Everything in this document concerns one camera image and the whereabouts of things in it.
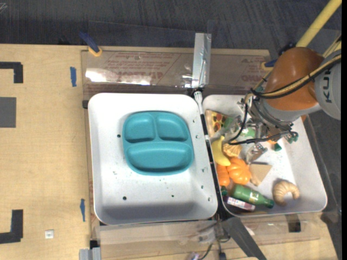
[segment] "gray carpet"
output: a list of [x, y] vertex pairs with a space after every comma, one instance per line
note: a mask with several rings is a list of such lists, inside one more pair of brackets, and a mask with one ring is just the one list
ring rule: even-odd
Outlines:
[[[268, 49], [275, 59], [296, 42], [329, 0], [0, 0], [0, 43], [193, 47], [195, 32], [214, 48]], [[310, 47], [319, 53], [342, 31], [342, 8]], [[326, 222], [342, 259], [341, 123], [310, 115], [311, 143], [328, 192]]]

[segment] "metal bracket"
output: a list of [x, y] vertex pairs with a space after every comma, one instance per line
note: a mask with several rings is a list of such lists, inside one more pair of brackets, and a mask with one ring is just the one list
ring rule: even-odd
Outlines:
[[229, 218], [222, 222], [222, 227], [234, 239], [238, 246], [248, 257], [256, 257], [259, 260], [266, 260], [265, 255], [249, 234], [242, 221], [238, 217]]
[[100, 248], [80, 249], [79, 260], [101, 260]]
[[203, 88], [209, 82], [211, 34], [196, 33], [192, 71], [192, 88]]
[[267, 152], [267, 148], [260, 143], [253, 145], [246, 153], [246, 163], [250, 164]]

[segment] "wooden table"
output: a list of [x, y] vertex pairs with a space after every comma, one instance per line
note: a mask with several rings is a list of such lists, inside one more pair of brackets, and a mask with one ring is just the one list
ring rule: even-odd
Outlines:
[[[24, 83], [0, 69], [0, 97], [16, 97], [16, 128], [0, 128], [0, 232], [11, 211], [23, 210], [21, 242], [0, 244], [0, 259], [78, 259], [89, 247], [87, 149], [82, 107], [81, 51], [85, 46], [0, 44], [0, 61], [21, 62]], [[72, 86], [70, 67], [76, 68]], [[85, 200], [85, 221], [80, 209]], [[326, 225], [320, 238], [262, 245], [268, 259], [336, 259]], [[45, 238], [54, 230], [54, 238]], [[240, 249], [228, 259], [245, 258]], [[215, 251], [206, 259], [217, 259]], [[185, 259], [187, 255], [144, 259]]]

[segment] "black cable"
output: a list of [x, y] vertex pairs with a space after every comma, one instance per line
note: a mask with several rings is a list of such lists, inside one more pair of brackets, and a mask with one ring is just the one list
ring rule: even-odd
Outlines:
[[287, 95], [290, 95], [294, 92], [296, 92], [298, 89], [302, 88], [304, 85], [307, 85], [311, 80], [314, 79], [313, 77], [310, 77], [310, 80], [307, 80], [307, 81], [304, 81], [303, 83], [299, 84], [297, 87], [287, 91], [286, 93], [282, 93], [282, 94], [278, 94], [278, 95], [274, 95], [274, 96], [266, 96], [266, 95], [263, 95], [262, 93], [258, 93], [256, 92], [255, 90], [253, 89], [250, 89], [250, 91], [257, 97], [260, 97], [260, 98], [264, 98], [264, 99], [276, 99], [276, 98], [282, 98], [284, 96], [287, 96]]
[[233, 141], [233, 140], [236, 140], [242, 133], [242, 130], [244, 129], [245, 125], [246, 125], [246, 119], [247, 119], [247, 113], [248, 113], [248, 106], [247, 106], [247, 103], [245, 102], [245, 114], [243, 116], [243, 122], [241, 124], [241, 127], [240, 127], [240, 130], [239, 132], [237, 133], [236, 136], [234, 136], [233, 138], [231, 138], [228, 142], [229, 144]]
[[[302, 78], [296, 79], [295, 81], [293, 81], [293, 82], [291, 82], [291, 83], [289, 83], [289, 84], [287, 84], [287, 85], [285, 85], [285, 86], [283, 86], [283, 87], [281, 87], [281, 88], [278, 88], [278, 89], [276, 89], [276, 90], [273, 90], [272, 92], [265, 93], [265, 94], [271, 94], [271, 93], [279, 92], [280, 90], [283, 90], [283, 89], [285, 89], [285, 88], [290, 87], [292, 84], [295, 84], [296, 82], [300, 81], [301, 79], [302, 79]], [[251, 88], [250, 91], [251, 91], [251, 92], [253, 93], [253, 95], [255, 95], [255, 96], [258, 96], [258, 97], [263, 97], [263, 96], [264, 96], [264, 93], [257, 92], [257, 91], [255, 91], [253, 88]]]
[[223, 228], [223, 232], [224, 232], [225, 238], [218, 238], [217, 241], [219, 243], [227, 243], [231, 239], [230, 234], [224, 228]]
[[285, 131], [285, 132], [281, 132], [281, 133], [273, 135], [273, 136], [269, 136], [267, 138], [254, 138], [254, 139], [248, 139], [248, 140], [244, 140], [244, 141], [232, 142], [232, 143], [229, 143], [229, 144], [230, 145], [242, 145], [242, 144], [251, 144], [253, 142], [269, 141], [269, 140], [272, 140], [272, 139], [276, 139], [278, 137], [281, 138], [283, 136], [286, 136], [287, 134], [291, 134], [294, 137], [299, 135], [297, 132]]
[[210, 244], [207, 248], [207, 251], [205, 252], [204, 256], [202, 256], [201, 258], [198, 258], [197, 260], [202, 260], [202, 259], [205, 259], [207, 254], [210, 252], [211, 248], [212, 248], [212, 245], [213, 244]]
[[222, 246], [221, 246], [221, 242], [218, 242], [218, 250], [219, 250], [219, 253], [222, 252]]

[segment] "green bottle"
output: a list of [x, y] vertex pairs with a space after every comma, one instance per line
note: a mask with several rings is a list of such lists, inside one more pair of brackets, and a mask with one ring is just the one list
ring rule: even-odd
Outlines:
[[274, 205], [272, 199], [265, 198], [260, 192], [240, 184], [235, 184], [233, 186], [230, 196], [253, 205], [265, 205], [268, 208], [272, 208]]
[[227, 196], [228, 195], [228, 190], [225, 186], [221, 187], [221, 194], [222, 196]]

